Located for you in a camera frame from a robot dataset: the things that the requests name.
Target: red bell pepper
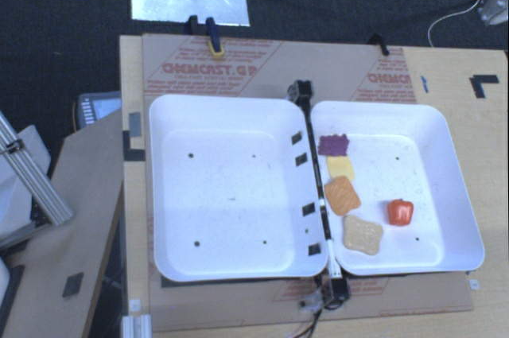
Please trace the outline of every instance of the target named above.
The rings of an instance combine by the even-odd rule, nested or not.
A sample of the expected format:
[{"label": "red bell pepper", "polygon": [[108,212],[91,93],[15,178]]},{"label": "red bell pepper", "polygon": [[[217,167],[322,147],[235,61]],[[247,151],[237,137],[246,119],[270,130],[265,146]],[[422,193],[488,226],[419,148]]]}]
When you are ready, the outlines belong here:
[{"label": "red bell pepper", "polygon": [[394,200],[387,205],[391,225],[408,225],[414,213],[414,204],[404,200]]}]

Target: gray device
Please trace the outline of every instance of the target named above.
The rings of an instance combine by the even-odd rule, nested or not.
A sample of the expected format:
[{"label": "gray device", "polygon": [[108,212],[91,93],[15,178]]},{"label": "gray device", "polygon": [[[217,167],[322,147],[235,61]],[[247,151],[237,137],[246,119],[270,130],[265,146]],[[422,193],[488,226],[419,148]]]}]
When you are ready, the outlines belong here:
[{"label": "gray device", "polygon": [[77,128],[83,129],[120,109],[121,106],[120,91],[84,93],[78,97]]}]

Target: purple food item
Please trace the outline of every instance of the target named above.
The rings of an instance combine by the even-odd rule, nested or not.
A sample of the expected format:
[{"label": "purple food item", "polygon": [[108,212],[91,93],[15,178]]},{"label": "purple food item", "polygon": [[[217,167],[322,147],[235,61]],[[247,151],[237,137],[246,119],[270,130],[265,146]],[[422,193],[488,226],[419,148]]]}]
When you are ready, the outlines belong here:
[{"label": "purple food item", "polygon": [[318,143],[318,154],[322,156],[346,156],[348,140],[346,134],[338,136],[333,134],[332,136],[320,136],[320,142]]}]

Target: wooden board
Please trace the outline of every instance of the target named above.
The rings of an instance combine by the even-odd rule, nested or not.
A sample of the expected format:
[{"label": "wooden board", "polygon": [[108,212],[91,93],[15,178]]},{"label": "wooden board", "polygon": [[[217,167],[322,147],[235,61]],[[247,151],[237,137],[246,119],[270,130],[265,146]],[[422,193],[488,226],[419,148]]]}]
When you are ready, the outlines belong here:
[{"label": "wooden board", "polygon": [[[121,52],[126,64],[122,74],[141,76],[136,68],[142,51],[140,37],[124,37]],[[502,336],[509,329],[506,313],[509,310],[509,263],[507,263],[507,58],[499,51],[404,49],[414,91],[419,103],[429,104],[440,110],[449,122],[457,149],[460,166],[472,200],[472,206],[480,226],[486,248],[482,267],[469,275],[480,283],[480,289],[472,291],[474,310],[440,315],[408,315],[404,317],[380,317],[359,320],[327,321],[319,323],[316,337],[335,336]],[[495,74],[499,84],[485,84],[485,99],[477,99],[469,78],[473,75]],[[426,79],[428,91],[424,90],[422,78]],[[142,82],[135,85],[140,88]],[[127,91],[122,95],[131,97]],[[133,111],[142,111],[139,95],[132,103]],[[142,312],[146,313],[149,292],[146,288],[147,245],[146,223],[140,221],[146,206],[141,190],[145,178],[139,166],[133,181],[126,184],[126,194],[133,194],[129,209],[133,210],[128,228],[133,226],[138,237],[131,235],[127,249],[128,268],[132,267],[133,280],[128,280],[129,298],[142,300]],[[430,289],[439,289],[436,285]],[[273,324],[241,328],[214,328],[179,332],[156,332],[157,338],[186,337],[258,337],[292,336],[305,327],[304,324]]]},{"label": "wooden board", "polygon": [[[121,118],[115,112],[65,139],[52,183],[75,215],[8,258],[25,271],[5,338],[88,337],[121,207]],[[62,297],[68,277],[79,273],[79,292]]]}]

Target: white tray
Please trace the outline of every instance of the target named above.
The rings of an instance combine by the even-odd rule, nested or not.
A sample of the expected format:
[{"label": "white tray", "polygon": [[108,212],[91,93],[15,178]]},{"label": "white tray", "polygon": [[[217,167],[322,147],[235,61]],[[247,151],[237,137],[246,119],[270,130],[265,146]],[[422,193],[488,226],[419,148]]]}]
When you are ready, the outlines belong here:
[{"label": "white tray", "polygon": [[[164,95],[149,115],[154,257],[167,278],[309,277],[329,255],[358,275],[474,270],[484,260],[447,123],[432,107],[313,108],[317,142],[350,139],[362,201],[350,213],[384,230],[374,256],[344,247],[343,217],[330,209],[334,251],[327,251],[305,118],[291,102]],[[319,164],[327,184],[325,157]],[[387,204],[397,198],[415,206],[406,227],[388,223]]]},{"label": "white tray", "polygon": [[[157,98],[150,136],[159,271],[179,282],[320,273],[327,250],[305,130],[304,115],[285,100]],[[302,155],[307,162],[297,166]],[[308,204],[315,212],[303,216]],[[316,245],[320,253],[310,255]]]},{"label": "white tray", "polygon": [[[350,211],[383,227],[380,251],[369,256],[344,247],[343,217],[328,210],[335,256],[358,275],[474,270],[484,247],[447,122],[424,105],[322,102],[312,110],[316,141],[346,134],[352,182],[362,205]],[[330,182],[326,157],[321,177]],[[410,225],[389,224],[387,204],[414,203]]]}]

